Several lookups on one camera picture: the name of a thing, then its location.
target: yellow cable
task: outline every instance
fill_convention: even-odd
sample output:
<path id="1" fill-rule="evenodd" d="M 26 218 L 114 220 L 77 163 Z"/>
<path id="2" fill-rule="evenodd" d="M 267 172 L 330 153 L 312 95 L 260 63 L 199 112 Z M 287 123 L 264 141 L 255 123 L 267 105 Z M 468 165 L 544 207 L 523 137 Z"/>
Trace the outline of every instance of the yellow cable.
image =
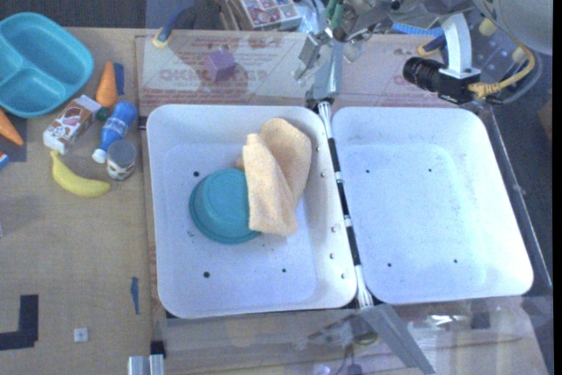
<path id="1" fill-rule="evenodd" d="M 475 93 L 474 98 L 483 98 L 483 97 L 487 97 L 491 94 L 495 94 L 496 92 L 500 92 L 501 90 L 508 87 L 509 85 L 519 82 L 525 76 L 527 76 L 531 70 L 533 70 L 533 68 L 535 67 L 535 63 L 536 63 L 535 55 L 523 44 L 519 44 L 519 43 L 517 43 L 517 44 L 519 45 L 519 47 L 523 50 L 523 52 L 527 55 L 527 58 L 529 59 L 529 62 L 527 63 L 527 65 L 522 70 L 513 74 L 510 78 L 507 78 L 503 82 L 499 82 L 499 83 L 477 82 L 477 83 L 469 84 L 468 90 Z"/>

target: white square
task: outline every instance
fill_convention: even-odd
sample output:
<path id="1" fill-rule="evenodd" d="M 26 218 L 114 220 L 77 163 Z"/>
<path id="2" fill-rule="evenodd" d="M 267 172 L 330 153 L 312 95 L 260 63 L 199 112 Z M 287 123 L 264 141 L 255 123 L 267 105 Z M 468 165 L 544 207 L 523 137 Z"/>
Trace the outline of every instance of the white square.
<path id="1" fill-rule="evenodd" d="M 75 328 L 74 329 L 74 342 L 75 343 L 86 343 L 89 340 L 88 329 L 87 328 Z"/>

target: transparent plastic sheet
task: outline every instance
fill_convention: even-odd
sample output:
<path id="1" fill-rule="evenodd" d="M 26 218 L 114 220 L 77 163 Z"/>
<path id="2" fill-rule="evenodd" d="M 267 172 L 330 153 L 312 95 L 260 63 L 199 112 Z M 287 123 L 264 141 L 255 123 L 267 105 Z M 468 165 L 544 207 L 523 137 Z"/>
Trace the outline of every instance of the transparent plastic sheet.
<path id="1" fill-rule="evenodd" d="M 155 46 L 171 18 L 171 34 Z M 293 72 L 305 38 L 305 32 L 224 30 L 214 0 L 147 0 L 146 35 L 135 42 L 140 115 L 172 103 L 303 105 L 312 80 L 297 83 Z M 217 52 L 232 55 L 234 70 L 218 66 Z"/>
<path id="2" fill-rule="evenodd" d="M 547 375 L 533 326 L 552 321 L 552 298 L 396 307 L 440 375 Z M 530 305 L 534 307 L 529 313 Z M 335 375 L 420 373 L 407 368 L 362 311 L 340 309 L 162 322 L 167 373 Z M 360 367 L 361 372 L 353 372 Z"/>

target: table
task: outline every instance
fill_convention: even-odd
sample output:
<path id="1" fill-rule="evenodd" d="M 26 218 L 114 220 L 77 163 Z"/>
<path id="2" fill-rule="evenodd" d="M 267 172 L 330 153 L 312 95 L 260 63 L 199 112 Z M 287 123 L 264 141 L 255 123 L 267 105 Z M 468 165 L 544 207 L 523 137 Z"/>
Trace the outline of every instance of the table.
<path id="1" fill-rule="evenodd" d="M 68 30 L 95 57 L 95 76 L 81 92 L 93 96 L 97 74 L 106 60 L 112 60 L 123 64 L 126 69 L 125 98 L 138 103 L 135 37 L 144 36 L 146 31 Z M 393 55 L 400 56 L 400 52 L 406 55 L 410 50 L 395 48 L 393 52 L 389 47 L 386 52 L 391 58 Z M 382 92 L 388 95 L 373 98 L 374 92 L 381 92 L 379 83 L 373 82 L 369 90 L 359 90 L 359 87 L 354 87 L 357 80 L 349 81 L 342 99 L 349 105 L 360 105 L 365 101 L 391 105 L 393 99 L 398 101 L 398 93 L 393 88 L 398 87 L 399 82 L 395 80 L 393 86 L 384 84 Z M 422 94 L 420 96 L 418 92 L 411 97 L 411 103 L 431 103 L 430 96 Z M 0 271 L 3 274 L 0 278 L 0 333 L 18 329 L 21 296 L 37 295 L 39 298 L 39 339 L 29 348 L 0 351 L 3 373 L 124 373 L 130 356 L 148 355 L 151 341 L 162 337 L 171 344 L 166 362 L 167 373 L 182 373 L 186 369 L 206 373 L 211 369 L 226 370 L 227 367 L 217 364 L 224 359 L 223 350 L 248 350 L 256 338 L 252 330 L 262 326 L 275 327 L 277 317 L 251 318 L 246 323 L 232 319 L 221 321 L 213 330 L 226 330 L 223 337 L 228 342 L 215 340 L 216 345 L 212 346 L 208 341 L 207 352 L 198 348 L 189 336 L 185 338 L 185 334 L 174 341 L 173 334 L 179 332 L 185 323 L 167 319 L 154 292 L 154 227 L 151 227 L 152 218 L 147 214 L 150 198 L 145 193 L 149 176 L 146 153 L 142 153 L 144 164 L 139 165 L 129 179 L 123 183 L 112 182 L 110 194 L 94 199 L 73 197 L 52 180 L 48 150 L 42 143 L 42 132 L 54 115 L 26 121 L 25 161 L 11 162 L 0 172 L 0 222 L 4 230 L 4 237 L 0 239 Z M 127 139 L 142 148 L 142 132 L 131 130 Z M 90 158 L 96 144 L 97 130 L 94 128 L 76 143 L 65 157 L 65 162 L 80 175 L 104 178 L 103 168 Z M 522 312 L 521 299 L 511 299 L 500 305 L 499 309 L 494 309 L 494 303 L 487 305 L 492 308 L 489 312 L 500 311 L 501 314 L 491 316 L 500 325 L 488 329 L 489 336 L 484 338 L 486 345 L 469 346 L 482 342 L 482 335 L 474 336 L 470 329 L 461 330 L 464 334 L 448 335 L 446 338 L 457 339 L 463 344 L 460 347 L 456 344 L 443 346 L 443 341 L 440 341 L 442 335 L 436 335 L 434 329 L 428 331 L 418 327 L 423 329 L 418 330 L 417 335 L 414 333 L 414 337 L 422 339 L 427 354 L 435 359 L 432 363 L 436 363 L 434 366 L 443 369 L 443 372 L 448 368 L 461 370 L 461 367 L 478 372 L 475 365 L 482 363 L 494 367 L 498 373 L 510 373 L 517 366 L 530 368 L 535 373 L 546 373 L 529 317 Z M 416 317 L 427 318 L 428 311 L 444 308 L 448 313 L 459 308 L 463 310 L 463 307 L 423 306 L 418 310 L 404 308 L 399 313 L 415 328 Z M 311 317 L 312 325 L 304 328 L 320 324 L 316 314 Z M 305 323 L 302 317 L 298 319 L 298 323 Z M 332 319 L 327 317 L 323 324 L 329 324 Z M 290 324 L 291 321 L 286 325 L 288 328 L 278 328 L 282 342 L 275 343 L 277 347 L 264 350 L 286 349 L 283 345 L 294 342 L 299 333 Z M 200 331 L 198 326 L 204 325 L 190 324 L 196 331 Z M 88 329 L 88 342 L 74 342 L 77 328 Z M 216 339 L 213 330 L 206 328 L 207 336 Z M 195 333 L 194 336 L 199 339 L 201 335 Z M 378 359 L 376 370 L 385 368 L 396 369 L 397 373 L 411 372 L 400 369 L 400 362 L 397 363 L 387 349 L 379 347 L 373 352 L 385 355 Z M 196 364 L 186 367 L 186 358 L 197 355 L 199 367 L 195 367 Z M 250 355 L 252 357 L 244 361 L 246 367 L 263 362 L 259 351 L 250 352 Z M 342 357 L 341 352 L 333 349 L 320 351 L 316 356 L 319 359 L 312 362 L 297 358 L 293 361 L 296 365 L 292 366 L 291 373 L 299 373 L 297 370 L 311 373 L 312 369 L 320 368 L 319 361 L 323 360 L 331 361 L 324 365 L 337 370 Z M 282 370 L 271 368 L 269 373 L 284 373 Z M 263 369 L 247 371 L 264 373 Z"/>

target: banana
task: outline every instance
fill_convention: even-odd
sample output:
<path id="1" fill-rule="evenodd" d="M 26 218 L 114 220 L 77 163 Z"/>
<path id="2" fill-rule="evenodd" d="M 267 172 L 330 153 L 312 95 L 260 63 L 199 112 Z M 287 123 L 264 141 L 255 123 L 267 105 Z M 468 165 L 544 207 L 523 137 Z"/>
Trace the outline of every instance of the banana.
<path id="1" fill-rule="evenodd" d="M 106 194 L 111 185 L 101 180 L 80 177 L 61 161 L 59 154 L 52 150 L 53 178 L 56 183 L 67 191 L 82 197 L 97 197 Z"/>

